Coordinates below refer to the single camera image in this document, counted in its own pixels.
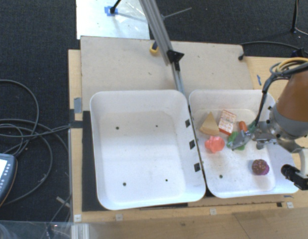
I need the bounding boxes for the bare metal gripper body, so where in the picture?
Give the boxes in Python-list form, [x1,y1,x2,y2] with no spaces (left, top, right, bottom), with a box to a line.
[250,119,304,154]

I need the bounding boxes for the green leafy toy vegetable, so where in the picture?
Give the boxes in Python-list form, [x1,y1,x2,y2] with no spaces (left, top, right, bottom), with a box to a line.
[226,130,247,151]

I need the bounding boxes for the red and white carton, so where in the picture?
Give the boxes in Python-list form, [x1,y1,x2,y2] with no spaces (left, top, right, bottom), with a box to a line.
[218,109,237,136]

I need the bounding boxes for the purple grapes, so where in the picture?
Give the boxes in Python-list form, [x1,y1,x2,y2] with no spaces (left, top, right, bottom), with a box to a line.
[251,159,270,176]

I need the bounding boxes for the pink toy food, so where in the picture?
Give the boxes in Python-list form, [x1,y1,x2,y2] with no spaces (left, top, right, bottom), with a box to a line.
[204,135,225,154]

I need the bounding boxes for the yellow cheese wedge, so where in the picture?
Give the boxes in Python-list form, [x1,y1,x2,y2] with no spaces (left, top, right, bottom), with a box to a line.
[199,111,220,136]

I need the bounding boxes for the white plastic tray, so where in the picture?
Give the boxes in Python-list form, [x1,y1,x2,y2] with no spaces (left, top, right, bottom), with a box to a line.
[188,89,300,199]
[90,89,207,211]

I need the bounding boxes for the thin black rod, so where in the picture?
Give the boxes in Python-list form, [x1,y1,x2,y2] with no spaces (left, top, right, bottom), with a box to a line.
[187,103,206,184]

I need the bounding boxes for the pale flat board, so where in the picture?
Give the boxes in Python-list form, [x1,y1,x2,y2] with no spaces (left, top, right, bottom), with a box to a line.
[80,35,285,210]

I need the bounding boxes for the black cylinder on white bracket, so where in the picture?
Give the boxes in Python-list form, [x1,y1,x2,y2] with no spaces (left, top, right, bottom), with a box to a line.
[280,148,308,191]

